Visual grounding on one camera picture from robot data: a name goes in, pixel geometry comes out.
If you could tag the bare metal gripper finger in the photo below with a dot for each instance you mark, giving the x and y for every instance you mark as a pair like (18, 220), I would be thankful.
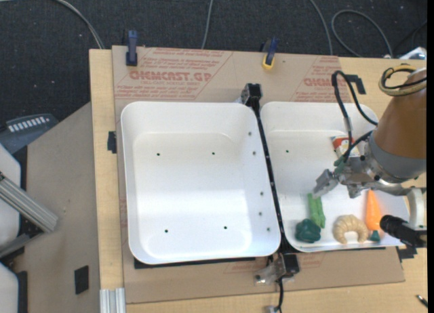
(326, 182)
(356, 191)

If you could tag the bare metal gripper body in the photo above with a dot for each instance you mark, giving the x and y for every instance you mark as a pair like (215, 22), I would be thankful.
(359, 171)

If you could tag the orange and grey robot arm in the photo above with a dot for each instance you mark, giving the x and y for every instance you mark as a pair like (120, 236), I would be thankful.
(403, 128)

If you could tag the orange carrot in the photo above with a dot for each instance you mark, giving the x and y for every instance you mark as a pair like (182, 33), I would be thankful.
(373, 211)

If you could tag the white plastic tray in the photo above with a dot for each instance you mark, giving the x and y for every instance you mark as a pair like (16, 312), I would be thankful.
(196, 186)
(298, 169)

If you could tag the green asparagus bunch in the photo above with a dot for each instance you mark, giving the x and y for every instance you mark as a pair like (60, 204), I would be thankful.
(316, 211)

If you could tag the white and red carton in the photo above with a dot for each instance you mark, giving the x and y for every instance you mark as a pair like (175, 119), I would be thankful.
(340, 144)

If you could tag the beige croissant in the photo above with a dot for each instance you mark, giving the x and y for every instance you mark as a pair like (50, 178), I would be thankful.
(349, 225)

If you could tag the dark green broccoli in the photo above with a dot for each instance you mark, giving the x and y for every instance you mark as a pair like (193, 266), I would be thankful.
(308, 232)

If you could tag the brown cardboard board, red print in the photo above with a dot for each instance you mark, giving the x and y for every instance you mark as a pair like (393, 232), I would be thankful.
(190, 78)

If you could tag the black cylinder on white bracket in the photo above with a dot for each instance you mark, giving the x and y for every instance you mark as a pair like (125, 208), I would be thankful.
(400, 228)

